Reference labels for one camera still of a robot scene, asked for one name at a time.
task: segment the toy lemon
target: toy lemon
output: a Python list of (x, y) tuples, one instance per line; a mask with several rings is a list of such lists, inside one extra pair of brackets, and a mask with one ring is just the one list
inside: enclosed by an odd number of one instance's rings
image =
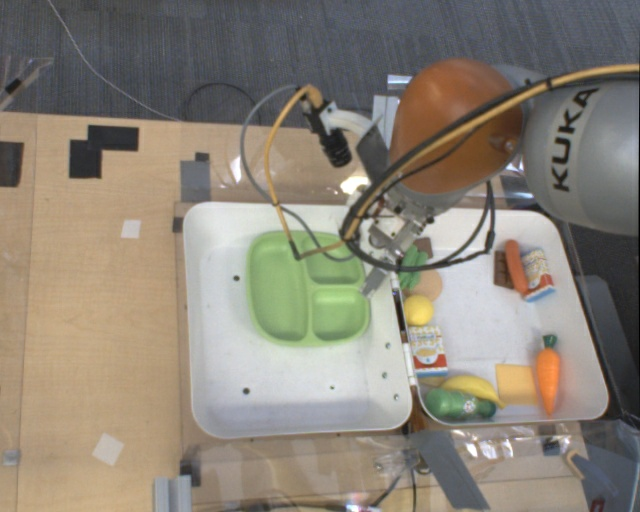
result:
[(404, 317), (411, 326), (427, 325), (433, 318), (433, 304), (423, 295), (411, 295), (404, 301)]

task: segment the yellow square cheese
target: yellow square cheese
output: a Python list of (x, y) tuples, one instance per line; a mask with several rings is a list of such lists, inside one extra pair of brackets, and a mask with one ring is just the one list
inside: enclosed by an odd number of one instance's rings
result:
[(530, 366), (497, 364), (496, 381), (500, 399), (507, 405), (538, 405), (536, 384)]

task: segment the wooden table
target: wooden table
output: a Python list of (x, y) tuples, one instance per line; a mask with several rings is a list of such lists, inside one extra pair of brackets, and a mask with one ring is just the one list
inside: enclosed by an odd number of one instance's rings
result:
[[(102, 179), (70, 179), (70, 140), (86, 140), (90, 124), (139, 128), (138, 151), (103, 151)], [(18, 466), (0, 466), (0, 510), (148, 511), (153, 479), (178, 473), (189, 410), (180, 395), (172, 231), (180, 162), (208, 153), (213, 199), (258, 200), (246, 180), (236, 183), (238, 136), (237, 126), (0, 113), (0, 140), (25, 145), (20, 186), (0, 188), (0, 272), (8, 276), (0, 289), (0, 451), (21, 450)], [(254, 164), (264, 139), (264, 129), (251, 130)], [(284, 202), (344, 202), (335, 184), (362, 172), (357, 162), (331, 170), (315, 137), (297, 129), (283, 129), (272, 165)], [(139, 238), (121, 237), (127, 220), (141, 222)], [(92, 456), (104, 433), (124, 444), (114, 465)], [(211, 502), (243, 492), (241, 480), (264, 471), (261, 485), (277, 485), (299, 478), (300, 468), (310, 477), (320, 469), (343, 489), (342, 458), (369, 453), (349, 436), (314, 442), (324, 455), (304, 467), (292, 466), (289, 441), (256, 442), (252, 469), (248, 458), (216, 459), (235, 448), (207, 439), (208, 471), (237, 475), (240, 489), (218, 486)], [(492, 471), (481, 488), (494, 510), (585, 508), (559, 457), (532, 455)], [(378, 477), (367, 489), (371, 480), (374, 473), (361, 481), (371, 496), (388, 483)], [(418, 483), (421, 507), (448, 509), (433, 477)], [(388, 510), (410, 510), (407, 485), (385, 501)]]

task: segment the green plate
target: green plate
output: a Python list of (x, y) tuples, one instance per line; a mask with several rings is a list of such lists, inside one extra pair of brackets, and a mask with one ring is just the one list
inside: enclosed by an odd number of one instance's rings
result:
[[(292, 232), (300, 251), (315, 245), (303, 231)], [(316, 233), (321, 245), (338, 241)], [(346, 247), (330, 253), (344, 257)], [(247, 257), (251, 320), (268, 340), (282, 345), (323, 346), (352, 340), (369, 325), (369, 302), (360, 294), (364, 269), (357, 258), (335, 262), (322, 254), (296, 261), (281, 231), (256, 238)]]

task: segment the gray cable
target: gray cable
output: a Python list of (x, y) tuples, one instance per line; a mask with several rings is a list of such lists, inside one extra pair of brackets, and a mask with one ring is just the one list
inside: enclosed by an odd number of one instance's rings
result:
[[(244, 168), (244, 171), (245, 171), (245, 173), (247, 175), (247, 178), (249, 178), (249, 181), (251, 182), (251, 185), (253, 185), (253, 188), (255, 188), (256, 191), (268, 203), (271, 203), (271, 196), (269, 196), (269, 193), (266, 190), (264, 190), (258, 184), (258, 182), (255, 180), (255, 178), (253, 177), (253, 173), (251, 172), (251, 168), (249, 167), (249, 162), (247, 160), (247, 154), (246, 154), (246, 150), (245, 150), (245, 138), (246, 138), (246, 134), (247, 134), (247, 129), (249, 128), (249, 123), (253, 119), (253, 116), (256, 115), (258, 110), (260, 110), (265, 103), (267, 103), (269, 100), (271, 100), (272, 98), (274, 98), (278, 94), (281, 94), (281, 93), (287, 92), (287, 91), (295, 91), (297, 89), (298, 89), (297, 85), (289, 84), (289, 85), (282, 86), (282, 87), (270, 92), (264, 98), (262, 98), (260, 101), (258, 101), (258, 103), (256, 103), (255, 107), (253, 107), (251, 109), (251, 112), (249, 112), (249, 115), (247, 115), (247, 118), (244, 120), (244, 123), (242, 123), (242, 130), (240, 131), (240, 161), (242, 162), (242, 167)], [(302, 219), (302, 217), (300, 217), (296, 212), (291, 211), (288, 208), (285, 208), (284, 206), (281, 206), (281, 208), (282, 208), (283, 212), (285, 212), (287, 215), (290, 215), (291, 217), (293, 217), (295, 220), (298, 221), (298, 223), (304, 228), (304, 230), (309, 235), (309, 238), (311, 238), (312, 242), (314, 243), (314, 245), (316, 247), (318, 247), (318, 248), (322, 247), (322, 245), (320, 244), (320, 242), (316, 238), (315, 234), (313, 233), (311, 228), (307, 225), (307, 223)], [(350, 259), (352, 259), (354, 257), (353, 254), (350, 254), (349, 256), (345, 256), (344, 258), (337, 258), (335, 256), (332, 256), (331, 254), (326, 253), (326, 252), (322, 253), (322, 254), (323, 254), (323, 256), (325, 258), (328, 258), (328, 259), (330, 259), (332, 261), (338, 261), (338, 262), (349, 261)]]

